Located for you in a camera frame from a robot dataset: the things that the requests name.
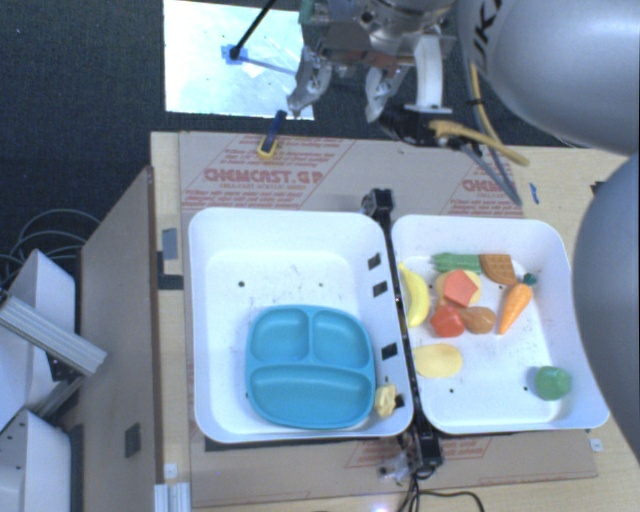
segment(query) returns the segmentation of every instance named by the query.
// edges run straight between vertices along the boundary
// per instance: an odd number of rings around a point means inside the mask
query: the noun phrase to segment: black cable
[[[76,255],[75,254],[61,254],[60,256],[51,256],[51,259],[53,261],[58,261],[58,260],[75,260],[76,259]]]
[[[16,265],[22,265],[24,262],[15,258],[9,254],[0,254],[0,260],[6,261],[8,263],[15,263]]]
[[[516,190],[515,185],[513,184],[513,182],[511,181],[511,179],[509,178],[509,175],[507,174],[507,170],[504,168],[504,165],[502,164],[502,160],[500,160],[500,157],[498,156],[498,152],[493,149],[493,148],[489,148],[489,153],[491,153],[491,157],[493,158],[493,162],[496,164],[496,167],[498,168],[498,171],[500,171],[500,175],[502,176],[502,179],[505,183],[508,184],[508,186],[511,188],[511,190]]]
[[[472,100],[465,101],[465,104],[470,107],[475,107],[477,105],[484,105],[485,102],[482,98],[473,98]]]
[[[64,253],[64,252],[67,252],[67,251],[78,251],[78,250],[82,249],[82,247],[83,247],[82,245],[67,245],[65,247],[59,247],[57,249],[52,249],[51,251],[47,251],[45,253],[45,256],[51,257],[51,256],[54,256],[56,254]]]
[[[18,273],[20,272],[20,268],[18,270],[14,270],[10,274],[8,274],[7,277],[4,278],[4,280],[0,281],[0,288],[6,288],[11,280],[18,275]]]
[[[79,217],[84,217],[85,219],[92,221],[96,226],[100,224],[100,220],[97,217],[94,217],[90,213],[83,212],[82,210],[76,210],[74,208],[53,208],[50,210],[46,210],[42,213],[39,213],[35,217],[32,217],[22,227],[22,229],[20,230],[20,234],[18,235],[18,245],[21,245],[21,242],[25,238],[27,231],[31,226],[33,226],[33,224],[35,224],[36,222],[38,222],[40,219],[44,217],[48,217],[52,215],[77,215]],[[20,257],[24,258],[24,254],[22,254],[22,251],[20,251]]]
[[[30,235],[21,236],[21,238],[18,241],[18,243],[16,245],[14,245],[13,248],[11,249],[11,251],[9,252],[9,256],[13,256],[17,251],[19,251],[22,248],[22,245],[25,242],[28,242],[29,240],[33,240],[34,238],[43,237],[43,236],[61,236],[61,237],[66,237],[66,238],[70,238],[72,240],[75,240],[76,242],[80,242],[82,244],[84,244],[86,242],[86,239],[82,238],[81,236],[74,235],[73,233],[67,233],[66,231],[59,231],[59,230],[55,230],[55,229],[49,229],[49,230],[46,230],[46,231],[36,231],[35,233],[31,233]]]
[[[468,496],[475,501],[476,505],[478,506],[478,510],[480,512],[485,512],[484,505],[482,504],[482,501],[480,500],[477,494],[471,491],[439,492],[439,491],[421,490],[420,485],[418,483],[418,478],[415,475],[413,475],[411,478],[409,489],[407,491],[406,496],[402,500],[400,507],[398,508],[398,512],[419,512],[420,496],[434,496],[436,498],[459,498],[463,496]]]

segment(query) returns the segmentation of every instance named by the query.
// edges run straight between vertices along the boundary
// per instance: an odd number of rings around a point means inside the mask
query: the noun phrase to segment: blue tape
[[[227,64],[231,64],[232,66],[238,66],[242,64],[242,61],[249,58],[249,52],[243,46],[242,48],[240,48],[240,55],[238,55],[238,58],[236,60],[233,60],[231,58],[231,55],[229,55],[229,52],[231,51],[231,48],[233,48],[234,46],[235,46],[234,44],[226,44],[220,48],[220,53],[222,55],[222,58],[225,60]]]
[[[529,183],[529,188],[531,189],[531,197],[533,197],[533,202],[536,204],[540,204],[537,194],[538,189],[536,188],[536,186],[533,183]]]

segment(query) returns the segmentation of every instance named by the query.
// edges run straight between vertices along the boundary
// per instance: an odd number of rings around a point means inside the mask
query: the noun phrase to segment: cardboard sheet
[[[394,192],[393,217],[409,213],[522,217],[466,156],[390,141],[281,137],[260,160],[258,135],[185,133],[179,138],[185,266],[192,504],[194,508],[307,498],[403,493],[379,468],[395,438],[237,448],[208,442],[193,417],[187,230],[210,206],[358,211],[372,188]],[[596,476],[582,431],[451,437],[445,463],[424,488]]]

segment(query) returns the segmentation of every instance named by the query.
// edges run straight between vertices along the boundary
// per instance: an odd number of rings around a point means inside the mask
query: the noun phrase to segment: toy carrot
[[[529,304],[533,297],[531,286],[535,284],[535,282],[536,278],[532,274],[525,274],[522,282],[511,289],[504,303],[498,334],[507,332],[513,322],[520,316],[520,313],[527,307],[527,304]]]

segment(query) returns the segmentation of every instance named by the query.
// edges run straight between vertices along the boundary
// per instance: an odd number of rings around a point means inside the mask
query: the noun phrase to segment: toy banana
[[[409,309],[405,310],[407,325],[416,327],[424,322],[429,315],[431,299],[429,298],[427,283],[421,276],[405,267],[404,263],[399,263],[398,268],[402,277],[404,277],[410,295]]]

